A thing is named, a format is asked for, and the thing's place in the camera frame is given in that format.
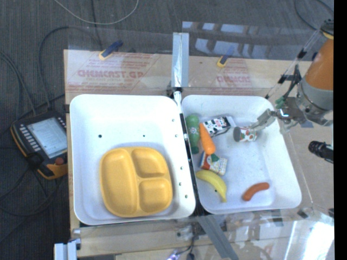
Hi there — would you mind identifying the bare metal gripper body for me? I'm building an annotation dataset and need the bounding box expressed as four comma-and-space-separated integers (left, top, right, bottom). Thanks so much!
281, 96, 335, 127

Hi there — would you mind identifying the white can with red print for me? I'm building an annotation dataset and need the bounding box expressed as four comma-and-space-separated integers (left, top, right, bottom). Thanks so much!
233, 126, 259, 143

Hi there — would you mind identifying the black and white cow carton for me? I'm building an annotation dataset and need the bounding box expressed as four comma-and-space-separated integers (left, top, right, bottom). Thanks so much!
202, 115, 236, 138

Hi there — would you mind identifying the white plastic tray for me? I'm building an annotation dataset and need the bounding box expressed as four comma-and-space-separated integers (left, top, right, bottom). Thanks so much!
181, 94, 303, 216
69, 93, 197, 226

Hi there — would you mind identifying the orange carrot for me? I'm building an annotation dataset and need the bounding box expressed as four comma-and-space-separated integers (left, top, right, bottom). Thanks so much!
198, 122, 220, 163

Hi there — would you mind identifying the orange juice carton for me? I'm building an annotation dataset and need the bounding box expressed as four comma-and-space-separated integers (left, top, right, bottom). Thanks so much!
198, 151, 228, 177

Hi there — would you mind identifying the orange sausage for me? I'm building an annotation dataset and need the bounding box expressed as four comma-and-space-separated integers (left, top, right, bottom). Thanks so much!
241, 181, 271, 202

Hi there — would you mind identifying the green bottle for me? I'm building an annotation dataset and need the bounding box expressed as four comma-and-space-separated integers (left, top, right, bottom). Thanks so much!
185, 113, 202, 155

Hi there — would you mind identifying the yellow banana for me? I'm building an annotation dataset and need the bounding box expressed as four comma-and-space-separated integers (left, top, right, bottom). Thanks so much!
195, 169, 228, 203

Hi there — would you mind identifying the yellow divided plate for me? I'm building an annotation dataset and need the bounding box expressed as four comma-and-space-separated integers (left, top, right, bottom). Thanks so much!
99, 146, 174, 218

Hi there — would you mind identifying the brown cardboard board red print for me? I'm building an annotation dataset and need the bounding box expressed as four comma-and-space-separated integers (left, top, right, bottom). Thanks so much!
63, 49, 335, 257

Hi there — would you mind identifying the black cylinder on white bracket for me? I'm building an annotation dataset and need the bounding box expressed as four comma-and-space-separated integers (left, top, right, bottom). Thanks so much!
308, 140, 335, 164

